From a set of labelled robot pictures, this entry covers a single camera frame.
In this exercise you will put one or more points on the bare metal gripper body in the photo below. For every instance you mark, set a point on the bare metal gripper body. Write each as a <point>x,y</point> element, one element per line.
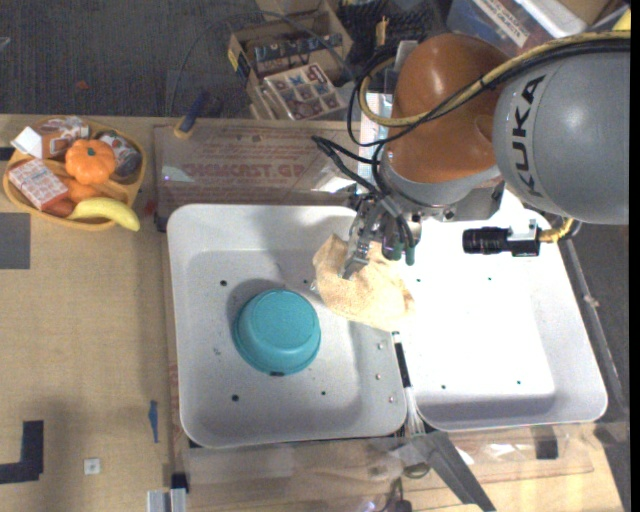
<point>367,225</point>

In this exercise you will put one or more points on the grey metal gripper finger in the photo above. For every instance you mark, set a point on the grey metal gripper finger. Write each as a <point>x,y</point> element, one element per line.
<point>366,252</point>
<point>350,265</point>

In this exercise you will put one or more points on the tan bread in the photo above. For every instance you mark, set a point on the tan bread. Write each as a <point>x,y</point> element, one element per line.
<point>367,297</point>

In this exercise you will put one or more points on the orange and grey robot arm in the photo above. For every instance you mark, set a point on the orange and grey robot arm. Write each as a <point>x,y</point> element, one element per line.
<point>560,145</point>

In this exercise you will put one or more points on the teal bowl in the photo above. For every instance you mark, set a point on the teal bowl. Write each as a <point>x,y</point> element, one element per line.
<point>277,332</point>

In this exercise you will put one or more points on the white plastic tray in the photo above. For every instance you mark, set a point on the white plastic tray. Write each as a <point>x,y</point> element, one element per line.
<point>500,340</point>
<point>280,410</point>

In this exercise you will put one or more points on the cardboard box of toy blocks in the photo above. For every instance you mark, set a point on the cardboard box of toy blocks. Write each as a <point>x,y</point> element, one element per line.
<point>295,75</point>

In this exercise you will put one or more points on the orange divided plate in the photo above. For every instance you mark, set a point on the orange divided plate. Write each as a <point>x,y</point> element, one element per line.
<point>127,192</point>

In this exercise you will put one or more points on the yellow banana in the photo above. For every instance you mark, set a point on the yellow banana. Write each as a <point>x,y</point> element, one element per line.
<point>107,209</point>

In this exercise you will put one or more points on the small red and white can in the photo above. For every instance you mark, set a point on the small red and white can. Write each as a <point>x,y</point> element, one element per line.
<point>122,152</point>

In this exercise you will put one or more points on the orange carrot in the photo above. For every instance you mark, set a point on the orange carrot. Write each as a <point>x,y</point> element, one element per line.
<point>80,191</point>

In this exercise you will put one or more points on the orange pumpkin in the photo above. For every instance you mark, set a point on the orange pumpkin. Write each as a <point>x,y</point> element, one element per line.
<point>90,161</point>

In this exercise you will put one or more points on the brown and white packet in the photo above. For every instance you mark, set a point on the brown and white packet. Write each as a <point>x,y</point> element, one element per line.
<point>60,135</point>

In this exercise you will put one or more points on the pink and white carton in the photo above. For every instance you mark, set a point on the pink and white carton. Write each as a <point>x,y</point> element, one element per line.
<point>37,184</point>

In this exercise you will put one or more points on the small white box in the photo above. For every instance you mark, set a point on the small white box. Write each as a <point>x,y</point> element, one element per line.
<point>27,142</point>

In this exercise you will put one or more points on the black cylinder on white bracket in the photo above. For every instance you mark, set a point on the black cylinder on white bracket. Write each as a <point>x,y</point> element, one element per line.
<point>487,241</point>

